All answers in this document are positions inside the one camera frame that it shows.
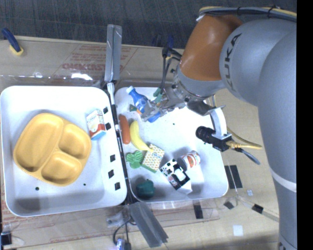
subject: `yellow banana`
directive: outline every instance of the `yellow banana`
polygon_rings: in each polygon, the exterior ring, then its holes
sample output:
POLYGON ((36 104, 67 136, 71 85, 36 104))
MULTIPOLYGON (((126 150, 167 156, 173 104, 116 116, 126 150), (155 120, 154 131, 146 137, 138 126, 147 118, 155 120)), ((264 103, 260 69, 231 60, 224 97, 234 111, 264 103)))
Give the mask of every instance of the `yellow banana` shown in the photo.
POLYGON ((139 135, 139 125, 138 121, 135 120, 130 125, 130 138, 132 144, 139 150, 147 150, 153 152, 153 149, 149 148, 147 144, 141 139, 139 135))

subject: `yellow plate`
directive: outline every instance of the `yellow plate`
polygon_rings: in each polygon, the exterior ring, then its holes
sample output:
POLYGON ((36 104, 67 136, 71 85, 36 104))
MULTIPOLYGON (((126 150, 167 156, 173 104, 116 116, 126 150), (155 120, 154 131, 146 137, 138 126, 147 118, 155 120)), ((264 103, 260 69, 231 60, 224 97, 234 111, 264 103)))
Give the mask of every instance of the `yellow plate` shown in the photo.
POLYGON ((14 161, 24 172, 44 182, 66 186, 81 174, 91 151, 88 134, 54 114, 36 115, 14 148, 14 161))

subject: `blue cable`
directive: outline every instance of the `blue cable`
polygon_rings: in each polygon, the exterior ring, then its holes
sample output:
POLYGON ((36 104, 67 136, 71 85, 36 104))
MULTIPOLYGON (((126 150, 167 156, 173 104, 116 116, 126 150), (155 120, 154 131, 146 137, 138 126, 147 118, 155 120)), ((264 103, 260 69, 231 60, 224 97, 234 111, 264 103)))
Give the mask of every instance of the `blue cable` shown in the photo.
POLYGON ((7 28, 3 28, 2 29, 2 34, 4 35, 4 37, 6 39, 8 39, 8 41, 11 44, 11 46, 15 49, 16 52, 20 52, 21 51, 21 47, 19 46, 18 42, 16 41, 14 35, 11 33, 10 30, 8 30, 7 28))

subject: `white stripe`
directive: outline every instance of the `white stripe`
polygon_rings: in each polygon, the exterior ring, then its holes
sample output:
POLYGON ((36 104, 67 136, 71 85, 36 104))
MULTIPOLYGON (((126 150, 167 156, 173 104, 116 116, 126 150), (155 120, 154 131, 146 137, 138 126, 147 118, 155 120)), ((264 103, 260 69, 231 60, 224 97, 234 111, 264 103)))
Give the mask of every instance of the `white stripe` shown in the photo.
POLYGON ((285 180, 284 178, 279 176, 276 172, 274 172, 271 168, 270 168, 270 172, 271 172, 272 177, 275 179, 275 181, 278 182, 280 185, 289 189, 292 192, 295 192, 295 193, 297 192, 297 183, 285 180))

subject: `bottle cap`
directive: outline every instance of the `bottle cap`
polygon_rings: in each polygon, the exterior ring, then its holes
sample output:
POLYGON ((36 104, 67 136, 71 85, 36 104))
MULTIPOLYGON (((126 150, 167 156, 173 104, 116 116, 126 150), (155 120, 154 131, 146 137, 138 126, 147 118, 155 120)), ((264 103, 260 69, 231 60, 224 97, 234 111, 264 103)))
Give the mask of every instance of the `bottle cap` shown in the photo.
POLYGON ((130 86, 128 89, 126 89, 126 92, 129 94, 134 89, 133 86, 130 86))

